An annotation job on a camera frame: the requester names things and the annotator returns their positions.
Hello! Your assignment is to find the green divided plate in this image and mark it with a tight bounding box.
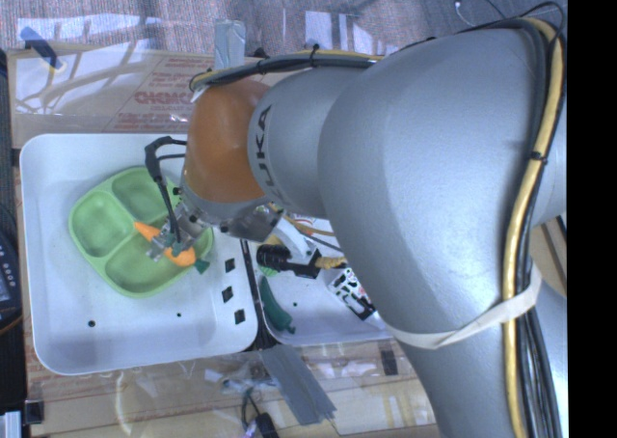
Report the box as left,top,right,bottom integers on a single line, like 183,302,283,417
67,165,215,300

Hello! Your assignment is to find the white and black printed carton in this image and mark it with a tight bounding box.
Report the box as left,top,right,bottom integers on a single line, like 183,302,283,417
328,267,378,322

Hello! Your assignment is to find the dark green toy vegetable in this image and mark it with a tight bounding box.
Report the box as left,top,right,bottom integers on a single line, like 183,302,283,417
258,275,297,336

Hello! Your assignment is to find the white plastic tray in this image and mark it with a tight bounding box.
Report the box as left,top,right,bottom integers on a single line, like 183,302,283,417
244,213,402,348
18,132,259,376

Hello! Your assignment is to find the orange toy carrot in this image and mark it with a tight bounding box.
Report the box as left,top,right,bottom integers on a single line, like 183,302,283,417
133,220,211,276

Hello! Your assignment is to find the brown cardboard board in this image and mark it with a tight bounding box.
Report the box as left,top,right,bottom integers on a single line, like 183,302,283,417
6,41,441,438

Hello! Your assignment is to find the black cylinder on white bracket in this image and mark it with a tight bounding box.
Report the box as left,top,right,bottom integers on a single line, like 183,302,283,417
255,219,323,281

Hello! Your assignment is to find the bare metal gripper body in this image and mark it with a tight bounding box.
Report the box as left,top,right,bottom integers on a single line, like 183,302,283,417
165,184,284,245

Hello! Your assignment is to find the black block with thin wires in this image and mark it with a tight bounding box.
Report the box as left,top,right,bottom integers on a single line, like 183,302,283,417
254,412,281,438

